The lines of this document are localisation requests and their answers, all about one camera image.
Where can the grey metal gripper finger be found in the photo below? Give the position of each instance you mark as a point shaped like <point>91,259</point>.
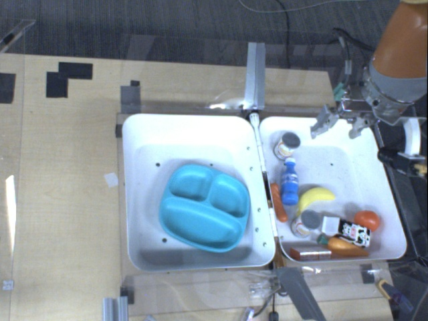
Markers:
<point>324,120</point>
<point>359,127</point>

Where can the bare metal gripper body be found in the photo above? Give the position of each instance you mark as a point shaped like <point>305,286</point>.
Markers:
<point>356,107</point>

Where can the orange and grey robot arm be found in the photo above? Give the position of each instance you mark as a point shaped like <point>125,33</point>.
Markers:
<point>401,35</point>

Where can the small can with grey lid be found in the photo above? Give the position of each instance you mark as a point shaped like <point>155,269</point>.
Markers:
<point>290,140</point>
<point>309,220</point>

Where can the white plastic tray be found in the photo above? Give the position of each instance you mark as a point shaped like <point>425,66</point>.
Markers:
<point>361,172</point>
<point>147,239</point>

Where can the blue plastic bottle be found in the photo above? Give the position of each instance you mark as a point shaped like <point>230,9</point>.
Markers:
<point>289,187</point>

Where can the yellow banana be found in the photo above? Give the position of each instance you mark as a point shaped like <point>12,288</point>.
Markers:
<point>314,196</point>

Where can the orange red tomato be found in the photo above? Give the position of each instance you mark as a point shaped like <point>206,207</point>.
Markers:
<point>367,220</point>

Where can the orange red sausage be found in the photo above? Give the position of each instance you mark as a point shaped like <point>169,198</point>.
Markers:
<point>279,202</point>

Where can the white cube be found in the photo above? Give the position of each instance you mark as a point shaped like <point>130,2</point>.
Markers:
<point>330,225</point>

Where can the cow print milk carton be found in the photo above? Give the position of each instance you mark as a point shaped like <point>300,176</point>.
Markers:
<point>356,233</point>

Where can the orange carrot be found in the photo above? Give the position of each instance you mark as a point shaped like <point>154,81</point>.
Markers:
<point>344,246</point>

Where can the brown flat packet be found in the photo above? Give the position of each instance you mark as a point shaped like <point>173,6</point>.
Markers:
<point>309,254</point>

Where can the blue divided plate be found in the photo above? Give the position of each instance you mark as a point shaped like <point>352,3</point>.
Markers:
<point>200,219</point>

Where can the pale wood board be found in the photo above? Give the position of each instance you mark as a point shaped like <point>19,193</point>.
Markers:
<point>67,186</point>

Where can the black cylinder on white bracket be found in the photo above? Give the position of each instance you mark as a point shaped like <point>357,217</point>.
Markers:
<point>404,160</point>

